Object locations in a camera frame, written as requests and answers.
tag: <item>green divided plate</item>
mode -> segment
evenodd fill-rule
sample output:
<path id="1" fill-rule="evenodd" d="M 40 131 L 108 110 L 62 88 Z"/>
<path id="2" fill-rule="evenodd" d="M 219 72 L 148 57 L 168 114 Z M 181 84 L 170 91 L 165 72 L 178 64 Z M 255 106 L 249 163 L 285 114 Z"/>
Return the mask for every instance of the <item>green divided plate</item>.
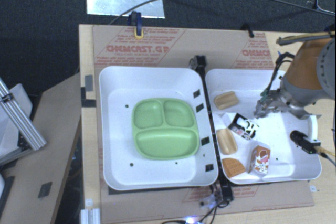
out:
<path id="1" fill-rule="evenodd" d="M 200 135 L 192 108 L 169 98 L 146 99 L 132 113 L 137 150 L 149 159 L 181 159 L 196 153 Z"/>

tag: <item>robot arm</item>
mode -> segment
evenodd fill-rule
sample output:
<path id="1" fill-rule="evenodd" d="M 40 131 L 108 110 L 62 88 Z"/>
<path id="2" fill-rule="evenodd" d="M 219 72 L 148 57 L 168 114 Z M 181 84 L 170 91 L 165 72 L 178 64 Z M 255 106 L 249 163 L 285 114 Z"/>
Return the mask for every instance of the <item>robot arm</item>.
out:
<path id="1" fill-rule="evenodd" d="M 280 88 L 268 88 L 263 95 L 257 102 L 256 118 L 270 112 L 288 111 L 305 119 L 309 116 L 305 106 L 319 99 L 335 100 L 335 39 L 304 42 L 282 78 Z"/>

